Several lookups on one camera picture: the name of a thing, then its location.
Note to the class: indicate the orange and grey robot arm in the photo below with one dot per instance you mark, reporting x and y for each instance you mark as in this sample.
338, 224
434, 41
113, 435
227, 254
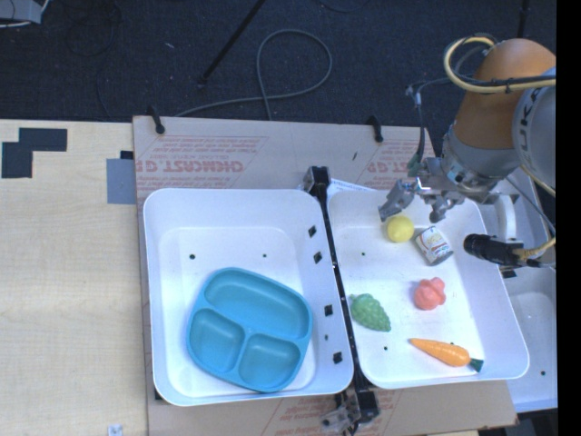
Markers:
492, 107

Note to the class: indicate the small white can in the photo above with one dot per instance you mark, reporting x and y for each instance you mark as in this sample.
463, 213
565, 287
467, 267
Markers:
433, 244

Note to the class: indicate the green grapes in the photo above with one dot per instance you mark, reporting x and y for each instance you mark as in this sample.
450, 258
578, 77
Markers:
370, 312

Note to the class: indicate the blue divided plate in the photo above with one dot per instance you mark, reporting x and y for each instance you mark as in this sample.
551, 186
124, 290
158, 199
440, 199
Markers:
249, 329

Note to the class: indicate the orange carrot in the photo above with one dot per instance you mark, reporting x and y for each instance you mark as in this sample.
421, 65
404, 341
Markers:
442, 351

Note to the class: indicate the thin black rod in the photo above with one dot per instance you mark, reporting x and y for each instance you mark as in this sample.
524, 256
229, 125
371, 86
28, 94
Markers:
338, 280

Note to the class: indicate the yellow lemon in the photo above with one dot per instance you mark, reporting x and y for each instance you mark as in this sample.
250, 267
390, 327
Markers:
400, 229

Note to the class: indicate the white plastic tray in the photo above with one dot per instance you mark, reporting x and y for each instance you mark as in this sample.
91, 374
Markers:
245, 225
395, 361

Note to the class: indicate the pink toy vegetable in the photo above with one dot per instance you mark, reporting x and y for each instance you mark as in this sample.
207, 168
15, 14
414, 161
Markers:
429, 293

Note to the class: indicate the black cylinder on white bracket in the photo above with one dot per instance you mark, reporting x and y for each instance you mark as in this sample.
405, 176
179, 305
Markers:
492, 245

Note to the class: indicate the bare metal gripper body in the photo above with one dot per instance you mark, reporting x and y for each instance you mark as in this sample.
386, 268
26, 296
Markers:
442, 181

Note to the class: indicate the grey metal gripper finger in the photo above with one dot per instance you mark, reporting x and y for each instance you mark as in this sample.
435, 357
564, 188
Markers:
439, 210
396, 200

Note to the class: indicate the brown cardboard board red print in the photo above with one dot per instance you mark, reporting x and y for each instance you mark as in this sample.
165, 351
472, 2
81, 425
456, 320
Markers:
281, 152

